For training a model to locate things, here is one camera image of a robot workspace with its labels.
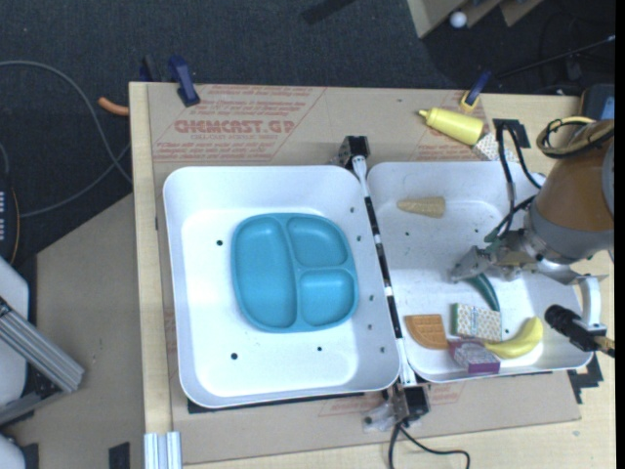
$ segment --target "yellow marker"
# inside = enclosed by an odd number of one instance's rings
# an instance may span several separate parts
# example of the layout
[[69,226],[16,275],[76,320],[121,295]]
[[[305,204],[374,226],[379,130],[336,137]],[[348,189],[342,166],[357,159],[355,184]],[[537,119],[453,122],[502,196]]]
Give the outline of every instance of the yellow marker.
[[426,124],[443,134],[466,145],[474,145],[481,136],[484,123],[468,114],[457,113],[441,107],[421,109],[419,114],[426,119]]

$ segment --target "toy banana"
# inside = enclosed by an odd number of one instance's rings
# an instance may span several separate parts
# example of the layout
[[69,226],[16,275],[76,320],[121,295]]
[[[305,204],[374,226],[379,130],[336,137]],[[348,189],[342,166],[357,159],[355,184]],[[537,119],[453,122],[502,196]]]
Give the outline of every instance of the toy banana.
[[521,330],[512,339],[504,342],[484,342],[484,347],[499,358],[510,360],[526,355],[534,349],[543,338],[543,322],[538,317],[527,320]]

